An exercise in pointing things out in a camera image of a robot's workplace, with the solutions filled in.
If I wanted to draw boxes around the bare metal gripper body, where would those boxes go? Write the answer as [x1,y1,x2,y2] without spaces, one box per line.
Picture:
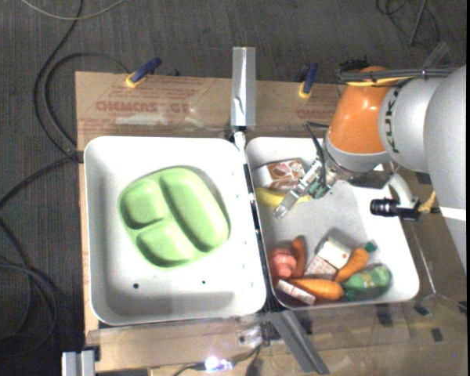
[295,157,340,197]

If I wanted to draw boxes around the yellow banana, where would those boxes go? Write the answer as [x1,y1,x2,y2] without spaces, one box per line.
[255,186,313,208]

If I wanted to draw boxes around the brown and white carton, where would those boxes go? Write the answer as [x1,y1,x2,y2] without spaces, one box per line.
[254,157,307,192]

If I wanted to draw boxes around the brown sausage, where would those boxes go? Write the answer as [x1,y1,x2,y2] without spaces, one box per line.
[290,237,308,280]

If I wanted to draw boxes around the white plastic tray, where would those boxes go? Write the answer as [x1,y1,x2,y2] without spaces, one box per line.
[83,135,268,327]
[244,136,421,311]

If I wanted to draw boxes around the pink doughnut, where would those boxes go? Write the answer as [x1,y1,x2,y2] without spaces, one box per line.
[267,247,298,280]

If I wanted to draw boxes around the white carton with orange dot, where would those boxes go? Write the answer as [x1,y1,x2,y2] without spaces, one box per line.
[315,236,353,270]

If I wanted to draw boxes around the pale patterned packet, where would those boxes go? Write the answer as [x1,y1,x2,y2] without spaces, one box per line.
[302,254,338,281]

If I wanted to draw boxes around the orange carrot with green top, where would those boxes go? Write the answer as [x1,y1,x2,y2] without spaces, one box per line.
[333,240,378,284]

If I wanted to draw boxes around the white and red carton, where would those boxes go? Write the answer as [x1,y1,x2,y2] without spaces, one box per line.
[275,279,318,306]

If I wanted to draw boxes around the green divided plate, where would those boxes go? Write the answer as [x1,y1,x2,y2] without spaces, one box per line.
[117,165,232,268]

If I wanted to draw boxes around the green bottle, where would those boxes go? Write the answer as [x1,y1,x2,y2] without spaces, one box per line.
[340,264,393,302]

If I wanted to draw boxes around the brown cardboard board, red print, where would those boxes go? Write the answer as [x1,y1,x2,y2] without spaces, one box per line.
[74,70,417,372]

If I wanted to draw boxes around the black cylinder on white bracket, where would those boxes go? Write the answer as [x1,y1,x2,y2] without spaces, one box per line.
[369,172,421,222]

